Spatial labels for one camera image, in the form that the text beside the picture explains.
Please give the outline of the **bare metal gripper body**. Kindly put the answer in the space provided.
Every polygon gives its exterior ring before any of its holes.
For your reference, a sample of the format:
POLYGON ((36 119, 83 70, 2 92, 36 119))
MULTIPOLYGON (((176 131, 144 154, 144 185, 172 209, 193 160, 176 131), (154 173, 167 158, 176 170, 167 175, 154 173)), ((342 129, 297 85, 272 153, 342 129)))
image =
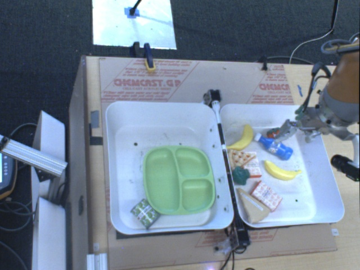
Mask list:
POLYGON ((297 128, 302 132, 319 131, 321 135, 333 135, 340 140, 352 140, 354 134, 348 130, 351 122, 337 117, 328 107, 299 107, 295 111, 297 128))

